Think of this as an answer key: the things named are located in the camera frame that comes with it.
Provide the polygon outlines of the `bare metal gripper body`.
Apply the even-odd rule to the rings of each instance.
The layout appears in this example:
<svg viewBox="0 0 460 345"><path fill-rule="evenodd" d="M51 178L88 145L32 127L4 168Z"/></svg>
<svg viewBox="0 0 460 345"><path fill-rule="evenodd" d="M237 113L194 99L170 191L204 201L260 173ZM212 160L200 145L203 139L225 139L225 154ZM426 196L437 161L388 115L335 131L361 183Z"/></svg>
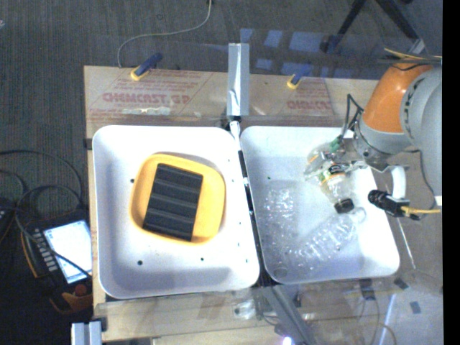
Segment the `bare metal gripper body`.
<svg viewBox="0 0 460 345"><path fill-rule="evenodd" d="M350 170L370 167L383 173L389 167L389 154L380 152L360 138L344 138L338 150L338 161Z"/></svg>

